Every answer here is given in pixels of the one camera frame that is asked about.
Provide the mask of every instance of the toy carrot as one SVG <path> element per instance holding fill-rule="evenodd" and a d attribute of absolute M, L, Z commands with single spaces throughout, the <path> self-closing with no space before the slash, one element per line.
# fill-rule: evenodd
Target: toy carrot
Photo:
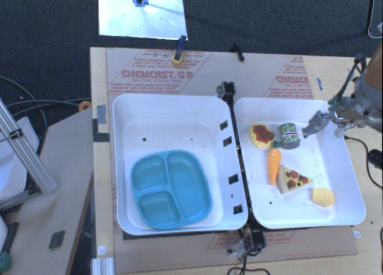
<path fill-rule="evenodd" d="M 276 177 L 278 176 L 279 165 L 281 164 L 282 154 L 278 149 L 279 142 L 273 142 L 273 148 L 270 149 L 268 155 L 269 163 L 269 179 L 270 183 L 273 185 L 275 183 Z"/>

